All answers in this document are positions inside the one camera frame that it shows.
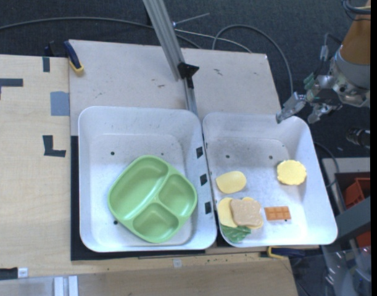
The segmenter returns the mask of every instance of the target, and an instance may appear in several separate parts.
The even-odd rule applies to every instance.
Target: divided plate
[[[217,224],[212,190],[202,126],[195,114],[177,109],[88,107],[78,118],[78,142],[80,237],[87,248],[95,252],[202,250],[214,243]],[[122,205],[116,209],[121,213],[117,220],[108,206],[110,188],[143,155],[161,158],[179,174],[172,174],[168,166],[159,169],[148,159],[146,168],[157,180],[154,190],[149,191],[152,179],[139,179],[143,167],[129,170],[132,181],[145,184],[145,188],[137,197],[123,195],[132,201],[133,207],[130,210]],[[179,184],[181,180],[176,179],[182,176],[196,190],[196,205],[188,191],[178,195],[189,199],[187,207],[179,201],[169,202],[166,196],[172,193],[168,188]],[[154,223],[153,218],[163,220],[164,225],[152,229],[148,225]],[[131,229],[124,223],[130,223]],[[146,239],[160,241],[177,232],[166,241],[153,243],[137,236],[132,229]]]
[[[133,161],[109,191],[110,211],[140,238],[169,240],[191,216],[197,204],[194,186],[171,164],[144,155]]]

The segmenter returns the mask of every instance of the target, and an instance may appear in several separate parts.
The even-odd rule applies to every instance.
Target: yellow food piece
[[[231,197],[224,197],[219,201],[218,203],[218,219],[220,220],[220,223],[224,226],[236,228],[238,225],[233,221],[232,212],[230,203],[232,201]]]
[[[215,182],[220,191],[225,194],[232,194],[240,191],[246,186],[247,179],[240,171],[231,171],[218,176]]]
[[[230,203],[233,221],[238,226],[259,228],[263,225],[260,213],[261,204],[258,201],[246,197],[245,199],[233,199]]]
[[[277,180],[287,185],[299,185],[305,181],[306,168],[296,160],[285,160],[277,166]]]

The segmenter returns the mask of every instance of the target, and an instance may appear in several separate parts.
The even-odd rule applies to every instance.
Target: black bracket
[[[339,100],[338,94],[334,89],[321,89],[316,93],[315,97],[310,103],[325,103],[328,105],[340,105],[341,101]]]
[[[56,52],[55,52],[55,42],[51,41],[48,43],[48,45],[44,48],[44,55],[46,57],[55,57]]]
[[[180,62],[177,65],[178,72],[182,79],[187,79],[188,87],[194,89],[193,75],[199,70],[199,67]]]

